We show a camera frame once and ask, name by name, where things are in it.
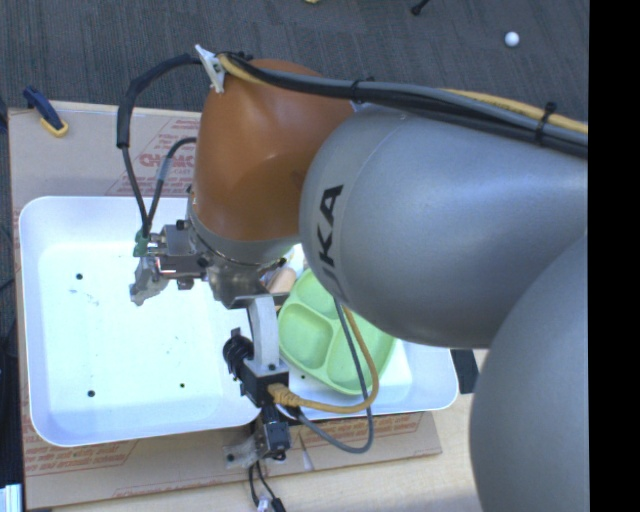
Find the green plate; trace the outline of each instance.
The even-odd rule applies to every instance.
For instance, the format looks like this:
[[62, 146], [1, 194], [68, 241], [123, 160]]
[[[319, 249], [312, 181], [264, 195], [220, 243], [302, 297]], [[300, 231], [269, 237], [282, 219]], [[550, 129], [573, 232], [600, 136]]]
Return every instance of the green plate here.
[[[397, 339], [355, 313], [354, 317], [378, 375], [382, 376]], [[280, 352], [287, 361], [341, 393], [362, 393], [333, 297], [310, 269], [302, 273], [280, 309], [278, 327]], [[371, 376], [359, 347], [357, 353], [367, 387], [371, 387]]]

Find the green connector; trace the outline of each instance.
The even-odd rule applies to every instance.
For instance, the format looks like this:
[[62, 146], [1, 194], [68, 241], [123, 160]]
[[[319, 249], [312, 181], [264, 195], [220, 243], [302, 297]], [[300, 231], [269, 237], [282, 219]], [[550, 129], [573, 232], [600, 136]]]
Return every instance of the green connector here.
[[149, 245], [149, 237], [142, 236], [142, 229], [136, 233], [136, 246], [133, 248], [133, 255], [136, 258], [147, 255], [147, 245]]

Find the white ball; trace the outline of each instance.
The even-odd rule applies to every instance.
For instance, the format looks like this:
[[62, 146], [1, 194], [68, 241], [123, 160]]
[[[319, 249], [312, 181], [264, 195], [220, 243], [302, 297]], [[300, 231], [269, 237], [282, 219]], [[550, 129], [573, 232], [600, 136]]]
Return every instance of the white ball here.
[[504, 36], [504, 44], [506, 44], [510, 48], [518, 46], [519, 42], [520, 36], [517, 32], [507, 32], [507, 34]]

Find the white tray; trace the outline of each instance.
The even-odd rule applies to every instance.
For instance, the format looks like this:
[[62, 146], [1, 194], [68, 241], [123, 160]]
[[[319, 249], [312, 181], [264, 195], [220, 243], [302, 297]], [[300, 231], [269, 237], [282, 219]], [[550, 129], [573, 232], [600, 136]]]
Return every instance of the white tray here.
[[[154, 226], [185, 209], [185, 199], [162, 199]], [[190, 291], [170, 283], [141, 307], [129, 300], [139, 223], [135, 201], [120, 197], [42, 197], [20, 216], [31, 417], [52, 444], [226, 428], [258, 414], [222, 359], [233, 328], [250, 333], [246, 311], [226, 310], [201, 282]], [[358, 401], [295, 368], [290, 387], [315, 400]], [[374, 413], [444, 408], [457, 390], [448, 350], [402, 343]]]

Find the cardboard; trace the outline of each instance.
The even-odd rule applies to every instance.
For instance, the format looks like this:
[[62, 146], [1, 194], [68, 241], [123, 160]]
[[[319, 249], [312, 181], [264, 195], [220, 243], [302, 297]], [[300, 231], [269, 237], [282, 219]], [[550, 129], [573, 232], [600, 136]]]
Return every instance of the cardboard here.
[[[79, 448], [50, 445], [34, 430], [29, 415], [17, 239], [20, 211], [32, 199], [45, 195], [131, 195], [122, 155], [115, 146], [117, 108], [52, 103], [69, 124], [68, 134], [60, 139], [41, 127], [36, 111], [10, 112], [26, 506], [48, 508], [245, 480], [244, 468], [229, 467], [224, 447], [244, 441], [248, 427]], [[195, 136], [198, 123], [198, 113], [136, 110], [130, 152], [143, 195], [153, 194], [155, 173], [166, 151], [176, 140]], [[164, 195], [186, 197], [194, 155], [193, 145], [184, 146], [176, 155]], [[375, 425], [374, 446], [361, 456], [336, 450], [306, 427], [294, 426], [294, 445], [287, 460], [269, 463], [266, 470], [270, 475], [286, 475], [442, 451], [429, 412], [380, 416], [375, 418]], [[364, 419], [327, 421], [323, 428], [354, 445], [362, 444], [366, 436]]]

